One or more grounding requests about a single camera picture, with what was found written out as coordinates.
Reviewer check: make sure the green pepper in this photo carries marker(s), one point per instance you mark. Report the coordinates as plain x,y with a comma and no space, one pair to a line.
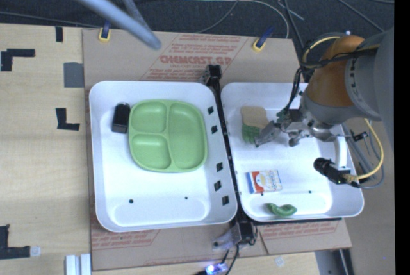
282,209

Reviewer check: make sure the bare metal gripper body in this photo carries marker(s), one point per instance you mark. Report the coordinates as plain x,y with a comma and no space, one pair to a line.
302,124

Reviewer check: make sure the thin black rod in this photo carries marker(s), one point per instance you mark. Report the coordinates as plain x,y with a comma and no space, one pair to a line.
228,145

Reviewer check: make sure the white red blue carton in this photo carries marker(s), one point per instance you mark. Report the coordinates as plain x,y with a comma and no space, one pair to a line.
264,181

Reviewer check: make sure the green broccoli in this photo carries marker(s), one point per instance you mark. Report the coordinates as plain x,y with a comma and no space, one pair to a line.
249,133

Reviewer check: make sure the beige bread slice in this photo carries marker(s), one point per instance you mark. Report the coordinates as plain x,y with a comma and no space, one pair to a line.
253,116

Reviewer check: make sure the black cylinder on white bracket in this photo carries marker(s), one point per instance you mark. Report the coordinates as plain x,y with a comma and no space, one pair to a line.
330,169

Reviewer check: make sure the small black can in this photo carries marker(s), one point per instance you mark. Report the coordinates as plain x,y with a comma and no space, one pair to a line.
120,118

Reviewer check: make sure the white plastic tray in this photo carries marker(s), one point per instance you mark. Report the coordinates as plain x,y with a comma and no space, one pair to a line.
160,196
288,158

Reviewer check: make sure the brown cardboard board red print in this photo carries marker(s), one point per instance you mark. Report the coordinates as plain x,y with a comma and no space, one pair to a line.
128,59

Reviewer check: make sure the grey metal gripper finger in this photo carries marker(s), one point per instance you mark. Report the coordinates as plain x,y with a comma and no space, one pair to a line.
266,135
297,139

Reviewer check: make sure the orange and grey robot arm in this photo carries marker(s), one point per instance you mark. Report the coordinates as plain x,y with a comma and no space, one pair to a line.
333,88

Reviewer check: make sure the green divided plate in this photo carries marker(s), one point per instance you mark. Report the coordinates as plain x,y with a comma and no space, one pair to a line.
168,136

